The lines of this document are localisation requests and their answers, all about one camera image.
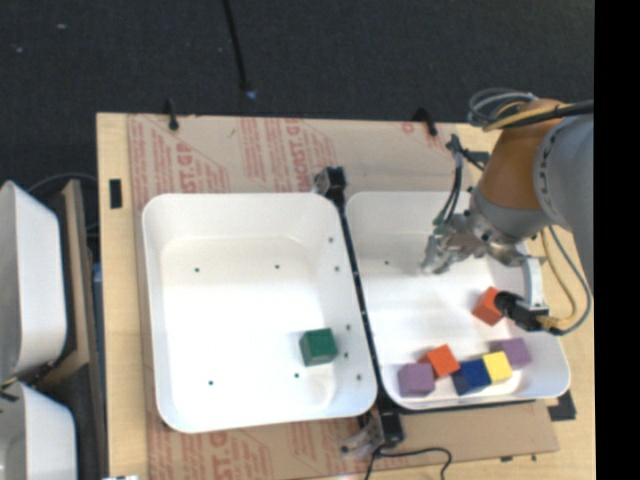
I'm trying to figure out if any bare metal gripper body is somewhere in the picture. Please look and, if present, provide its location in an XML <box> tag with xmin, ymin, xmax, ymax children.
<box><xmin>438</xmin><ymin>213</ymin><xmax>532</xmax><ymax>268</ymax></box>

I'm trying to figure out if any white plastic tray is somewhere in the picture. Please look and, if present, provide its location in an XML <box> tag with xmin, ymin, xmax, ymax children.
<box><xmin>344</xmin><ymin>189</ymin><xmax>573</xmax><ymax>412</ymax></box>
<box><xmin>141</xmin><ymin>191</ymin><xmax>379</xmax><ymax>435</ymax></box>

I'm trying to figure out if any orange cube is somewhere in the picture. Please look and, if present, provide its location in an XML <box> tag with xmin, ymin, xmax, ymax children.
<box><xmin>470</xmin><ymin>286</ymin><xmax>507</xmax><ymax>328</ymax></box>
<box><xmin>417</xmin><ymin>343</ymin><xmax>462</xmax><ymax>380</ymax></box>

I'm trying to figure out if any purple cube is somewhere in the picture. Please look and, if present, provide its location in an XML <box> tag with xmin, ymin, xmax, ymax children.
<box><xmin>396</xmin><ymin>362</ymin><xmax>437</xmax><ymax>399</ymax></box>
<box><xmin>491</xmin><ymin>337</ymin><xmax>532</xmax><ymax>370</ymax></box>

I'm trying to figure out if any blue cube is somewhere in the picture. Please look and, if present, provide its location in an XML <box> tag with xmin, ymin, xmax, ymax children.
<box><xmin>450</xmin><ymin>358</ymin><xmax>493</xmax><ymax>397</ymax></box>

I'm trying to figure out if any yellow cube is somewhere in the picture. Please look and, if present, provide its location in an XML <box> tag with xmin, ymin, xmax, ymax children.
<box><xmin>481</xmin><ymin>350</ymin><xmax>514</xmax><ymax>385</ymax></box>

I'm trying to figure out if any green cube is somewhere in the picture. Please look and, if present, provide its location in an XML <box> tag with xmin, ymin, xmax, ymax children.
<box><xmin>298</xmin><ymin>327</ymin><xmax>338</xmax><ymax>368</ymax></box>

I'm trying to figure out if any brown cardboard board red print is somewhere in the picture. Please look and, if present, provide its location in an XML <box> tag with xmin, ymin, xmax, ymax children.
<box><xmin>126</xmin><ymin>113</ymin><xmax>561</xmax><ymax>480</ymax></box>

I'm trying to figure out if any black cylinder on white bracket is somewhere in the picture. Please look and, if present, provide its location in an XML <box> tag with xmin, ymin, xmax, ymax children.
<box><xmin>493</xmin><ymin>254</ymin><xmax>551</xmax><ymax>333</ymax></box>

